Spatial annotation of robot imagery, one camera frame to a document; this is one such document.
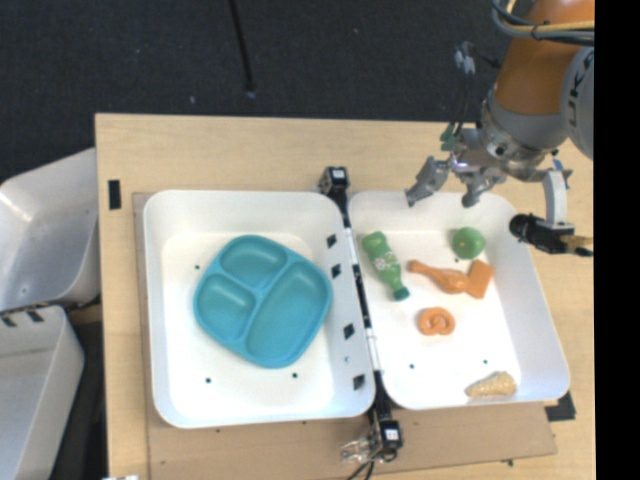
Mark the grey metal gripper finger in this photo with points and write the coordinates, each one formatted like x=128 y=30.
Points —
x=425 y=180
x=475 y=190

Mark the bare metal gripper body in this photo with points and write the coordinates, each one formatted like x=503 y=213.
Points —
x=492 y=160

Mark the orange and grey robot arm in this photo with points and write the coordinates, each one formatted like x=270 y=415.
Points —
x=542 y=68

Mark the green apple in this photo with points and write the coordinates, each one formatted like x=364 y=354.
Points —
x=468 y=242

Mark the orange cracker slice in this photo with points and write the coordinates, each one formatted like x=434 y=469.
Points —
x=481 y=278

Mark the green plastic bottle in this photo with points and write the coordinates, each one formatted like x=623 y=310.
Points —
x=385 y=263

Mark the orange chicken drumstick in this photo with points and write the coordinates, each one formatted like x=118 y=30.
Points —
x=440 y=275

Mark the thin black and white rod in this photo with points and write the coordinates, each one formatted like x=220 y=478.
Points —
x=360 y=288

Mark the orange spiral pastry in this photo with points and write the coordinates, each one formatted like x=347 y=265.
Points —
x=436 y=322

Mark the white plastic tray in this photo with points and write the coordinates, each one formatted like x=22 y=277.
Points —
x=250 y=313
x=450 y=348

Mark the beige corn cob piece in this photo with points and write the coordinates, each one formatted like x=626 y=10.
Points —
x=492 y=385

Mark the blue divided plate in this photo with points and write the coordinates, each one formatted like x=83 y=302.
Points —
x=263 y=300

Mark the black cylinder on white bracket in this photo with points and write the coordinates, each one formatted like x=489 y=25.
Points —
x=545 y=223

